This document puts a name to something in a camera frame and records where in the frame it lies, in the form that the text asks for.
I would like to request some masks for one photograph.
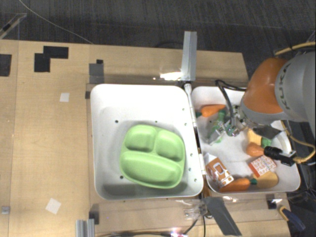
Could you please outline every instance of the wooden table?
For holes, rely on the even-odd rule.
[[[35,73],[34,54],[43,53],[44,45],[68,47],[69,58],[51,59],[50,73]],[[0,54],[12,55],[10,76],[0,77],[0,206],[11,208],[10,214],[0,214],[0,236],[74,236],[76,220],[86,220],[91,207],[89,63],[104,61],[105,81],[157,83],[153,78],[180,68],[182,51],[1,40]],[[198,51],[197,79],[211,83],[218,78],[246,85],[242,54]],[[68,102],[60,102],[61,93],[70,94]],[[277,196],[289,207],[285,194]],[[61,203],[57,214],[45,209],[51,198]],[[287,223],[267,209],[264,196],[244,197],[227,207],[244,236],[289,236]],[[130,216],[145,225],[141,212]],[[160,212],[160,217],[167,216]],[[191,224],[182,216],[170,220],[174,226]],[[222,236],[214,220],[207,224],[207,236]],[[96,230],[100,236],[101,227]],[[199,221],[190,236],[202,231]]]

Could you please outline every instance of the green plate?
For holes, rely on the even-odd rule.
[[[177,186],[184,163],[185,146],[177,134],[142,124],[128,130],[119,158],[119,167],[125,178],[158,189]]]

